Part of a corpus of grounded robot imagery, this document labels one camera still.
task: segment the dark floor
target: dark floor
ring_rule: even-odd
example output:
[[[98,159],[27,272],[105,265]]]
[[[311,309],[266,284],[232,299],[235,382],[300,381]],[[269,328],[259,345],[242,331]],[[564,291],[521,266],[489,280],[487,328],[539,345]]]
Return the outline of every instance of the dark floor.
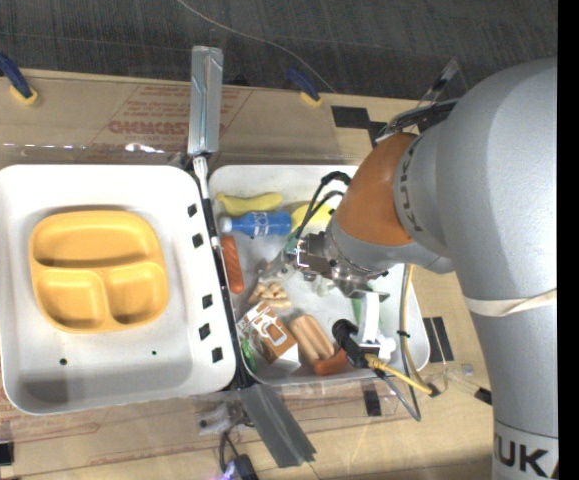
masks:
[[[197,44],[223,49],[225,81],[285,87],[295,66],[323,92],[417,99],[452,58],[473,86],[557,55],[558,0],[0,0],[23,67],[188,80]]]

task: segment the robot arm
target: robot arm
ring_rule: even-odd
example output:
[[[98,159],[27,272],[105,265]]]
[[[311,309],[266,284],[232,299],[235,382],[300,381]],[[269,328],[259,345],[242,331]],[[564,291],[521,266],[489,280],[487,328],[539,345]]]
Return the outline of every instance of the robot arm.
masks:
[[[493,477],[558,478],[557,62],[498,73],[363,161],[321,237],[352,296],[396,263],[455,270],[487,362]]]

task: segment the white cable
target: white cable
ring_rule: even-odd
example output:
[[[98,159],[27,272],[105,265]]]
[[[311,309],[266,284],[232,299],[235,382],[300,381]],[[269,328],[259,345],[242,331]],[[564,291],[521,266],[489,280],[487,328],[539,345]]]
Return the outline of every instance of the white cable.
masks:
[[[231,32],[232,34],[236,34],[242,37],[245,37],[247,39],[251,39],[252,41],[258,41],[260,43],[269,45],[269,46],[273,46],[274,48],[278,48],[279,50],[282,50],[283,52],[285,52],[288,55],[291,55],[294,59],[296,59],[298,62],[300,62],[303,66],[305,66],[309,71],[311,71],[311,73],[313,73],[318,80],[320,80],[323,84],[325,84],[325,86],[327,87],[327,89],[329,89],[331,92],[335,93],[336,90],[324,79],[322,78],[322,76],[320,76],[320,74],[311,67],[311,65],[309,65],[309,63],[307,63],[307,61],[305,61],[302,57],[300,57],[299,55],[295,54],[294,52],[292,52],[291,50],[289,50],[288,48],[285,48],[282,45],[279,45],[277,43],[274,43],[273,41],[268,41],[267,39],[262,39],[261,37],[256,37],[256,36],[252,36],[251,34],[247,34],[246,32],[240,32],[239,30],[236,30],[234,28],[231,28],[227,25],[223,25],[222,23],[209,18],[208,16],[205,16],[204,14],[202,14],[200,11],[197,11],[196,9],[194,9],[193,7],[191,7],[189,4],[187,4],[184,0],[175,0],[176,2],[178,2],[180,5],[182,5],[185,9],[187,9],[190,13],[195,14],[196,16],[198,16],[199,18],[208,21],[209,23],[215,25],[216,27],[219,27],[223,30],[226,30],[228,32]]]

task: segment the orange sausage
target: orange sausage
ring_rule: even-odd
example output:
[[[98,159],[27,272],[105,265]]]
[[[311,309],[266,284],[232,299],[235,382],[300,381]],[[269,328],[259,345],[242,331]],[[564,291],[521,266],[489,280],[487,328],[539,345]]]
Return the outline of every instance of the orange sausage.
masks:
[[[236,247],[236,239],[231,235],[225,235],[221,239],[222,256],[225,259],[225,268],[227,269],[227,281],[229,290],[232,293],[242,293],[245,289],[245,282],[242,278],[242,269],[240,268],[240,257]]]
[[[333,375],[344,370],[347,364],[347,353],[341,348],[335,356],[329,359],[318,359],[313,364],[313,371],[316,375]]]

